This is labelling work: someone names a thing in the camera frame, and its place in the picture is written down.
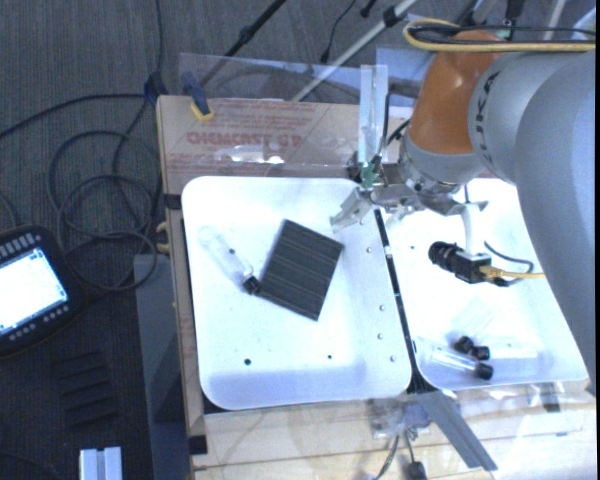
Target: dark floor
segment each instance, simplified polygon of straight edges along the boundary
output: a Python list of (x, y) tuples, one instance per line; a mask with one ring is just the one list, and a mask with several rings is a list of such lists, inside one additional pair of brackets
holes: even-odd
[[(147, 252), (138, 234), (154, 240), (151, 230), (163, 218), (151, 197), (159, 193), (156, 123), (143, 85), (160, 70), (167, 89), (179, 92), (180, 53), (225, 54), (273, 1), (0, 0), (0, 231), (42, 224), (75, 247), (84, 233), (65, 221), (58, 228), (58, 209), (101, 234), (124, 230), (71, 252), (94, 298), (84, 316), (0, 361), (0, 479), (76, 478), (79, 450), (105, 446), (122, 447), (125, 479), (152, 478), (129, 276), (141, 246)], [(288, 0), (237, 55), (318, 64), (351, 1)], [(359, 10), (367, 1), (357, 0), (339, 23), (332, 59), (403, 0), (378, 0), (365, 20)], [(454, 21), (470, 1), (419, 0), (410, 12)], [(543, 25), (550, 5), (527, 0), (518, 24)], [(595, 5), (569, 0), (560, 24), (572, 26)], [(503, 0), (490, 22), (504, 12)], [(401, 29), (384, 31), (347, 66), (373, 63), (380, 45), (404, 46)], [(116, 411), (70, 427), (53, 364), (90, 352), (105, 358)]]

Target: yellow clip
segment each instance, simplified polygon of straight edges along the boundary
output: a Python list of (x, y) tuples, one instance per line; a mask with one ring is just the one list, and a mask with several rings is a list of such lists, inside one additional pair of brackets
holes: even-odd
[(196, 105), (195, 103), (191, 104), (191, 110), (193, 111), (193, 115), (196, 116), (196, 119), (198, 121), (200, 121), (201, 123), (206, 123), (207, 121), (211, 121), (211, 119), (213, 119), (213, 116), (216, 115), (215, 110), (213, 110), (211, 107), (209, 107), (208, 114), (203, 114), (200, 111), (200, 109), (198, 108), (198, 105)]

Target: handheld device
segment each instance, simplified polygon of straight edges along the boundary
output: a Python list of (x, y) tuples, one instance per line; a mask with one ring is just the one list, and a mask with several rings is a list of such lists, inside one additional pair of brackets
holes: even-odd
[(85, 302), (49, 229), (26, 226), (0, 234), (0, 358), (57, 332)]

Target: blue clamp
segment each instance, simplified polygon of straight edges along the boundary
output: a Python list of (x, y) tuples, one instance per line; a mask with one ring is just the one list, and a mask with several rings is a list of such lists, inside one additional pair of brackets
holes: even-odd
[(185, 71), (182, 73), (182, 75), (180, 75), (180, 80), (182, 80), (184, 90), (193, 98), (191, 110), (196, 116), (196, 119), (203, 123), (211, 120), (215, 115), (215, 112), (209, 106), (209, 103), (207, 103), (207, 97), (202, 90), (202, 86), (196, 77), (193, 76), (193, 73), (191, 73), (191, 71)]

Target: white screen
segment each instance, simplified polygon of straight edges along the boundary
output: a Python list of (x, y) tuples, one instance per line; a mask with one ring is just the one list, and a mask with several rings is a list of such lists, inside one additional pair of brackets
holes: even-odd
[(42, 249), (0, 265), (0, 335), (67, 300)]

